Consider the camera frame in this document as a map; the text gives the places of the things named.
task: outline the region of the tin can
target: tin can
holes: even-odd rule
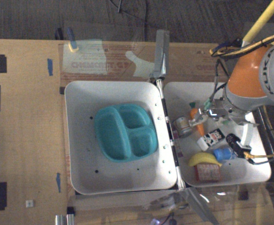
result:
[[[187,137],[192,133],[189,122],[186,117],[182,116],[173,122],[174,127],[178,131],[179,137]]]

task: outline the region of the yellow banana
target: yellow banana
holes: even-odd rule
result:
[[[194,154],[189,159],[188,166],[193,167],[199,163],[212,163],[212,164],[217,164],[220,167],[222,166],[222,164],[216,160],[216,157],[213,154],[208,152],[198,152]]]

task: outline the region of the orange toy carrot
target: orange toy carrot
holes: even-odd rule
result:
[[[194,119],[195,114],[197,114],[197,112],[198,112],[198,109],[195,108],[194,105],[195,105],[195,103],[190,103],[190,106],[191,106],[190,117],[191,117],[191,119]],[[196,127],[197,127],[199,134],[201,136],[204,136],[205,135],[204,125],[201,123],[201,124],[196,125]]]

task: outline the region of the teal bowl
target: teal bowl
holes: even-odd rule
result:
[[[155,126],[146,110],[135,104],[100,109],[94,118],[96,138],[103,154],[113,162],[129,162],[154,153]]]

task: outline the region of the carrot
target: carrot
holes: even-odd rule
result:
[[[197,108],[192,108],[192,110],[190,111],[191,119],[194,119],[194,116],[195,116],[195,114],[197,114],[197,112],[198,112]],[[204,136],[205,135],[204,125],[201,123],[201,124],[196,125],[196,127],[197,127],[199,134],[201,134],[201,136]]]

